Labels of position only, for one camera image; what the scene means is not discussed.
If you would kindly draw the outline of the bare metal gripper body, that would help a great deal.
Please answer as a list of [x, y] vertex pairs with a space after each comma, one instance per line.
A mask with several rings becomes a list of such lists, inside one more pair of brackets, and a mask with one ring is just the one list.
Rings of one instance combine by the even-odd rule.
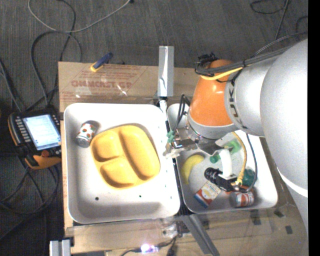
[[174, 149], [185, 151], [199, 149], [207, 154], [213, 154], [218, 150], [216, 141], [216, 139], [209, 139], [196, 133], [190, 127], [182, 127], [176, 130], [171, 144]]

